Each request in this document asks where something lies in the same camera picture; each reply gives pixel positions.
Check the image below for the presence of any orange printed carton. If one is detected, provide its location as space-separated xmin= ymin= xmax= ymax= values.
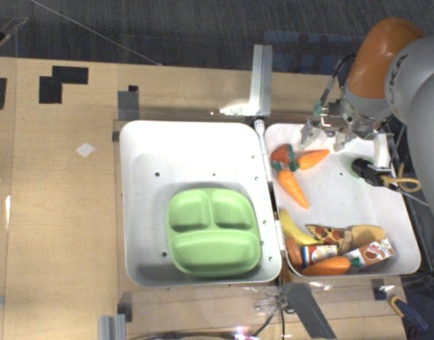
xmin=343 ymin=237 xmax=396 ymax=266

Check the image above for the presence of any green round toy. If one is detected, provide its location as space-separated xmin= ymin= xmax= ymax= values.
xmin=346 ymin=155 xmax=361 ymax=179

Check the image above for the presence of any green divided plate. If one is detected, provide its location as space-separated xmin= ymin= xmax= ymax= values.
xmin=166 ymin=187 xmax=263 ymax=279

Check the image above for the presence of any orange capped printed bottle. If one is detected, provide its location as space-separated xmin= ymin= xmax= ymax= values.
xmin=285 ymin=237 xmax=340 ymax=269

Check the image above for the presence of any red strawberry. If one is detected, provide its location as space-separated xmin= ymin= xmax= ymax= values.
xmin=270 ymin=143 xmax=296 ymax=166

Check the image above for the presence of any tan bread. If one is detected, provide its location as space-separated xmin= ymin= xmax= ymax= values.
xmin=345 ymin=225 xmax=387 ymax=254

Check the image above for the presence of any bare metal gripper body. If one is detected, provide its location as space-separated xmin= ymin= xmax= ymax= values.
xmin=308 ymin=99 xmax=381 ymax=140

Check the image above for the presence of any pizza slice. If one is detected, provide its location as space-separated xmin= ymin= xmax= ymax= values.
xmin=305 ymin=223 xmax=348 ymax=247

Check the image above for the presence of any white plastic tray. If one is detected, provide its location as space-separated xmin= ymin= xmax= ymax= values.
xmin=118 ymin=120 xmax=283 ymax=288
xmin=264 ymin=123 xmax=423 ymax=278

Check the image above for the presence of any yellow banana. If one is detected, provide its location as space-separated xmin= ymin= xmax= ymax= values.
xmin=279 ymin=208 xmax=324 ymax=247

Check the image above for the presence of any black cylinder on white bracket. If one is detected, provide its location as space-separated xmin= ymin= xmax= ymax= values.
xmin=350 ymin=132 xmax=395 ymax=187

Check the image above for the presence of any orange carrot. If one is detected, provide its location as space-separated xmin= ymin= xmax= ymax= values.
xmin=271 ymin=161 xmax=311 ymax=210
xmin=301 ymin=255 xmax=367 ymax=277
xmin=289 ymin=149 xmax=331 ymax=173

